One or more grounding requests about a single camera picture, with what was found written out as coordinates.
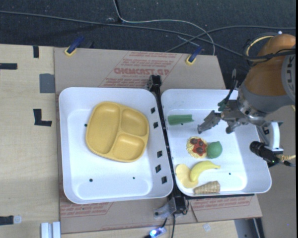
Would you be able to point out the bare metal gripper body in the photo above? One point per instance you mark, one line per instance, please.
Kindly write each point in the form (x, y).
(238, 113)

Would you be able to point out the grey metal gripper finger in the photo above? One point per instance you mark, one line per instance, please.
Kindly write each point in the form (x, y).
(232, 127)
(209, 121)

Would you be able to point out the black cylinder on white bracket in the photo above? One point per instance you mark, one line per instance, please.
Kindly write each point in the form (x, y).
(262, 150)

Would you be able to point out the thin black rod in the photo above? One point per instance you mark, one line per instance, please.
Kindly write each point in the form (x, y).
(165, 133)

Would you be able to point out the yellow divided plate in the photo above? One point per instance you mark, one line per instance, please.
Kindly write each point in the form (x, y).
(106, 130)

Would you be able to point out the white plastic tray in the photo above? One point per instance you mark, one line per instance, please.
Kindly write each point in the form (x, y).
(241, 157)
(109, 180)

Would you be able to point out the pale yellow flat toy slice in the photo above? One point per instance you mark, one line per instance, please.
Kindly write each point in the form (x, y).
(182, 173)

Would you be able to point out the brown cardboard board red print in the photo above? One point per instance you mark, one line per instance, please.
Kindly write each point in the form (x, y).
(89, 66)

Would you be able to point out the yellow banana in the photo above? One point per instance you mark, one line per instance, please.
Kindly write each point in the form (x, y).
(201, 168)

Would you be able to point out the green celery stick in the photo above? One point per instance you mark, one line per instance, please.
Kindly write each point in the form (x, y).
(178, 119)

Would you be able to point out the tan waffle cone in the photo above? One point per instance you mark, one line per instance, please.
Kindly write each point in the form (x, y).
(208, 188)

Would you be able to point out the toy spaghetti with meatballs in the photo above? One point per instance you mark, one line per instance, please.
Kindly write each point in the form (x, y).
(192, 150)

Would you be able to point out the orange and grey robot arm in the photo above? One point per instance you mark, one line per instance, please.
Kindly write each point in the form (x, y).
(265, 78)

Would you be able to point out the green lime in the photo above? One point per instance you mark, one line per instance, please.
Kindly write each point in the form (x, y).
(214, 149)

